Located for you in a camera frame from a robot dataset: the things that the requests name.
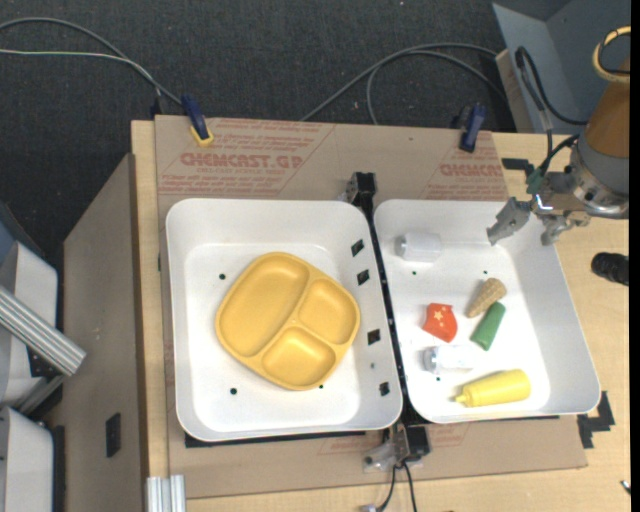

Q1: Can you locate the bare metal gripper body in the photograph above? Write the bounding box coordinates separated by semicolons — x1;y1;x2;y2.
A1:
530;172;630;227

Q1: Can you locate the tan ice cream cone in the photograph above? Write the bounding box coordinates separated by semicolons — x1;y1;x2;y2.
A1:
465;277;508;320

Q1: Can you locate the white plastic tray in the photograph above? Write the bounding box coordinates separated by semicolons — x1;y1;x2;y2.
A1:
164;197;404;443
372;198;602;425

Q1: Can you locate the green cylinder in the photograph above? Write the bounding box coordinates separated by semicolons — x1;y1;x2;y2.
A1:
469;301;507;352

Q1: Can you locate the yellow squeeze bottle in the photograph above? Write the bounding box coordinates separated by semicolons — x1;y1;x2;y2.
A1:
453;368;532;409

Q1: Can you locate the brown cardboard board red print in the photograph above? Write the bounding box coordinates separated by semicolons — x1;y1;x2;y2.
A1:
153;114;589;499

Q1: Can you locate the yellow divided plate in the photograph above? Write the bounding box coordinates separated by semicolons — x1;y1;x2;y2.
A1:
214;251;362;392

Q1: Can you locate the black block with thin wires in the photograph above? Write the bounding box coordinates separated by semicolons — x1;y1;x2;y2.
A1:
343;171;378;206
363;424;432;472

